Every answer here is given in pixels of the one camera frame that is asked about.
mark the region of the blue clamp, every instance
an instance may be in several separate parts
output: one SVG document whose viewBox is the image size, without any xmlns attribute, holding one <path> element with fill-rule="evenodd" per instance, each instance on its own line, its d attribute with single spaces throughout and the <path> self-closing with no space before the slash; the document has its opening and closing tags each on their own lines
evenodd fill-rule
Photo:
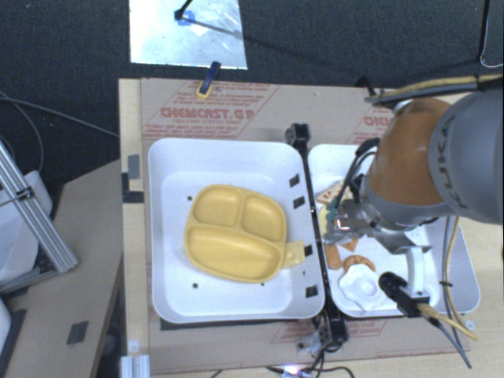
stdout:
<svg viewBox="0 0 504 378">
<path fill-rule="evenodd" d="M 221 63 L 218 61 L 212 62 L 210 69 L 206 73 L 205 79 L 199 84 L 196 95 L 201 99 L 207 99 L 212 90 L 212 81 L 214 81 L 221 71 Z"/>
</svg>

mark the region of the black carpet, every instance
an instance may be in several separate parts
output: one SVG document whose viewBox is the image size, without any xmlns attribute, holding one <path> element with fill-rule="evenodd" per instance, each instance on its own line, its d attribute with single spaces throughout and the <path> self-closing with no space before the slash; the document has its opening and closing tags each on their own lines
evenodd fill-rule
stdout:
<svg viewBox="0 0 504 378">
<path fill-rule="evenodd" d="M 492 0 L 489 62 L 502 62 L 503 0 Z M 380 87 L 501 72 L 476 61 L 484 0 L 239 0 L 246 71 L 221 80 Z M 121 77 L 202 78 L 205 69 L 129 62 L 128 0 L 0 0 L 0 90 L 117 132 Z M 118 140 L 27 109 L 43 138 L 43 179 L 60 186 L 119 157 Z M 37 168 L 26 121 L 0 105 L 0 135 Z"/>
</svg>

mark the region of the yellow divided plate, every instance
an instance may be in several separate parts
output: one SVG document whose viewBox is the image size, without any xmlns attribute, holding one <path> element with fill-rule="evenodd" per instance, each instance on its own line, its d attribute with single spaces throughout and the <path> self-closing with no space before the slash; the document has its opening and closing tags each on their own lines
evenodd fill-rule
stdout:
<svg viewBox="0 0 504 378">
<path fill-rule="evenodd" d="M 286 244 L 287 222 L 278 203 L 254 191 L 211 185 L 195 198 L 184 248 L 199 269 L 261 283 L 304 261 L 302 241 Z"/>
</svg>

